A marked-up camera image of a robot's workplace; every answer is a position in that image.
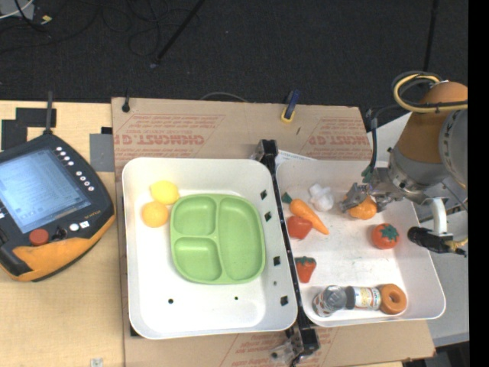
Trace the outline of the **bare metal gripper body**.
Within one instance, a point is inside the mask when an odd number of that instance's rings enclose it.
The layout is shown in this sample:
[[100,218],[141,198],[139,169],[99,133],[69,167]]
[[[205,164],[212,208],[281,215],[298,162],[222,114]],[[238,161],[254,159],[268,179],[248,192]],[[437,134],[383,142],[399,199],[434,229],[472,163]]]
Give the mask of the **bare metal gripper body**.
[[367,186],[370,195],[387,194],[393,201],[407,199],[417,204],[425,201],[425,187],[394,166],[376,167]]

